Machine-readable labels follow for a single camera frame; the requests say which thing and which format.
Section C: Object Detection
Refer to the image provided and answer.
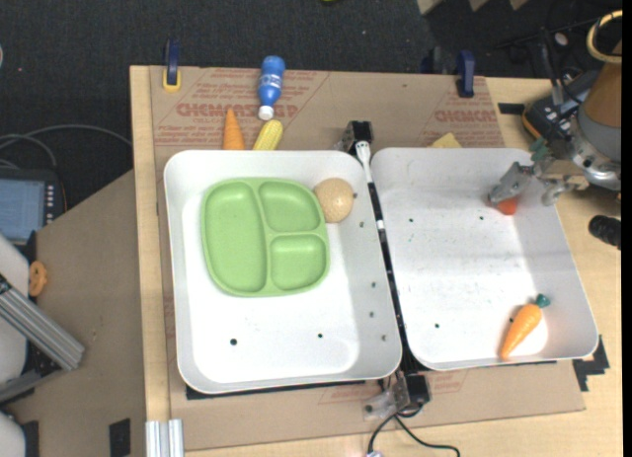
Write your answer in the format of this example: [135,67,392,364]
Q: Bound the yellow cheese wedge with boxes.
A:
[426,131,463,150]

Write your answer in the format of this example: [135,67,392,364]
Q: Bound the thin black and white rod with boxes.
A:
[355,140,412,378]

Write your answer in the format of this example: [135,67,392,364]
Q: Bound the blue bottle white cap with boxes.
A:
[256,54,287,122]

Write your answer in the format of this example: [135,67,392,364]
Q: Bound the yellow corn cob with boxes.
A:
[251,118,285,152]

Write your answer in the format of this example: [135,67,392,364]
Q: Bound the green divided plate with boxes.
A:
[198,176,332,299]

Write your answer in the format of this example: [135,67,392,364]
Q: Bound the beige round bread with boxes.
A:
[312,177,358,225]

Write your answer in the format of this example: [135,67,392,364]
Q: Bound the brown cardboard board red print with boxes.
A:
[147,65,589,452]

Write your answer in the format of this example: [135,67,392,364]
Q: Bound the orange carrot without leaves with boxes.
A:
[221,107,247,152]

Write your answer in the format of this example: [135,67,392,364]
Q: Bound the orange carrot green top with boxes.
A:
[498,292,552,362]

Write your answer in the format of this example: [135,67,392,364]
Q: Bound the orange pretzel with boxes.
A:
[27,261,49,298]

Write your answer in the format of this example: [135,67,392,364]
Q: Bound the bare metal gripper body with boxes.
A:
[533,144,623,193]

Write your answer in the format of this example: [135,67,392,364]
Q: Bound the white plastic tray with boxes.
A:
[162,148,404,396]
[368,146,600,373]

